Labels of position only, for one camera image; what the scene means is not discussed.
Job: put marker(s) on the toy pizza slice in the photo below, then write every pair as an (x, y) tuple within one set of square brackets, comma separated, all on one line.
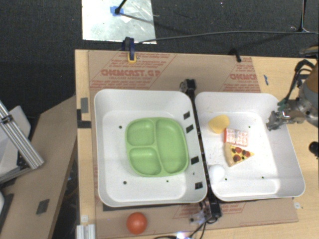
[(235, 154)]

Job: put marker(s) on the green divided plate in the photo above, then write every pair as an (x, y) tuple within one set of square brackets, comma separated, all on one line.
[(169, 143)]

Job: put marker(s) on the yellow rounded toy food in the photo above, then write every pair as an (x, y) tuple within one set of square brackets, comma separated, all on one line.
[(218, 124)]

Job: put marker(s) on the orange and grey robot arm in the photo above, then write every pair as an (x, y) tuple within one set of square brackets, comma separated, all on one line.
[(314, 83)]

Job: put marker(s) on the white egg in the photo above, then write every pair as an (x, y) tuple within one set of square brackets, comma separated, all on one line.
[(216, 173)]

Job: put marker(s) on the red and white carton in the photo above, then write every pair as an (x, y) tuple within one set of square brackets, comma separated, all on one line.
[(236, 137)]

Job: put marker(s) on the thin black rod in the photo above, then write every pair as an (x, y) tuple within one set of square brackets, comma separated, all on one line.
[(202, 146)]

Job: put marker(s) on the orange ball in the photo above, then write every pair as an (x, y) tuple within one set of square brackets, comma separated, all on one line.
[(136, 223)]

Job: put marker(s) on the white plastic tray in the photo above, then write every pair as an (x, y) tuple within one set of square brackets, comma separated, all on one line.
[(114, 183), (269, 158)]

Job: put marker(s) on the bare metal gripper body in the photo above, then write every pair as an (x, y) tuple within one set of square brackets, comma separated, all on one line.
[(300, 112)]

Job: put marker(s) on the brown cardboard board, red print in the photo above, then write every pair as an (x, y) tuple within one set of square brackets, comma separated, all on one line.
[(204, 68)]

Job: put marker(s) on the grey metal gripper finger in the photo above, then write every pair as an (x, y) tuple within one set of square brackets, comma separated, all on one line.
[(271, 124), (275, 114)]

